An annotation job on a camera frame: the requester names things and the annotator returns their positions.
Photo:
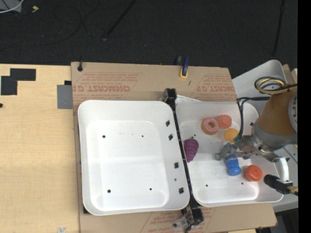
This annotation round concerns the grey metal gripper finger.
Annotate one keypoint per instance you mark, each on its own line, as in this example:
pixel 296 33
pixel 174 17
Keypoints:
pixel 222 154
pixel 232 148

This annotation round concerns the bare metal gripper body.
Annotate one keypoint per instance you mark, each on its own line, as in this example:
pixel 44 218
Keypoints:
pixel 247 149

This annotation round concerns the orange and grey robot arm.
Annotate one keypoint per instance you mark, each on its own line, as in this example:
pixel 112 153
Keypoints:
pixel 275 115

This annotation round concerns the yellow orange ball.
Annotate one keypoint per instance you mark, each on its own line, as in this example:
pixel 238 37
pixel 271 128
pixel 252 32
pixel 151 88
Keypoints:
pixel 230 134

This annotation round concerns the blue bottle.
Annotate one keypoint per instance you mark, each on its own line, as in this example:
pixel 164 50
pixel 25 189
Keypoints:
pixel 233 166

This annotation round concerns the orange tomato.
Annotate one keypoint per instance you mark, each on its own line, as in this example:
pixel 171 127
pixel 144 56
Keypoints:
pixel 253 173

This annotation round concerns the orange pink cupcake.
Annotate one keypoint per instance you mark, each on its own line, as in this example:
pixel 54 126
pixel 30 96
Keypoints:
pixel 224 121

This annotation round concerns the pink doughnut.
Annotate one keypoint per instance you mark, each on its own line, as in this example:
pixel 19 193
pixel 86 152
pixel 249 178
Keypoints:
pixel 206 128

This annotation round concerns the purple grapes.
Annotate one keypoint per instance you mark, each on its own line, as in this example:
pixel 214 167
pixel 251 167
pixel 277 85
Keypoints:
pixel 190 149

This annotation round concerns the white plastic tray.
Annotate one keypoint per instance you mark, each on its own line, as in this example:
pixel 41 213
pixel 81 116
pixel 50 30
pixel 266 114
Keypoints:
pixel 218 186
pixel 128 159

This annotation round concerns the thin black and white rod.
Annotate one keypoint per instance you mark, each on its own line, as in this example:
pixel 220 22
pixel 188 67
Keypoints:
pixel 181 149

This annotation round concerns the brown cardboard board red print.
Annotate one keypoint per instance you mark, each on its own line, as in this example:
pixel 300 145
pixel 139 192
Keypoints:
pixel 145 81

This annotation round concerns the black cylinder on white bracket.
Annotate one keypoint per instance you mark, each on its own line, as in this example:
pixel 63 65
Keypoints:
pixel 283 171

